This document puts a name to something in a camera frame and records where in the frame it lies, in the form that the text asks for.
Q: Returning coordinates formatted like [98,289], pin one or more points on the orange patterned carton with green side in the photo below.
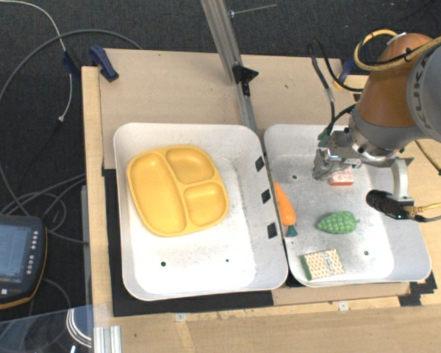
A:
[323,264]

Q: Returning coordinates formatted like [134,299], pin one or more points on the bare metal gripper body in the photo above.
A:
[343,147]

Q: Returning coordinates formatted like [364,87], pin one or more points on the small orange and white carton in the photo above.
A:
[343,178]

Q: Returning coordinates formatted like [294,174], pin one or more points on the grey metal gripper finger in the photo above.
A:
[319,167]
[332,167]

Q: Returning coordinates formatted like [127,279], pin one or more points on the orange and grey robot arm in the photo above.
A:
[389,98]

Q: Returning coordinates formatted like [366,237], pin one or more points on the white plastic tray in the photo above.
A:
[375,241]
[206,263]

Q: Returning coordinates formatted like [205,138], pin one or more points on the orange carrot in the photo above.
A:
[286,206]

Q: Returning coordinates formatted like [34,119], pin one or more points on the yellow divided plate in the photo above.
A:
[169,193]

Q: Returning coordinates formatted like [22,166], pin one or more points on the brown cardboard board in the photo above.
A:
[176,90]

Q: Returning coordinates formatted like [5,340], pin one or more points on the green grapes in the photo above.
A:
[336,223]

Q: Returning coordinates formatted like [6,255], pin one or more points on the black cylinder on white bracket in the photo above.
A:
[386,200]

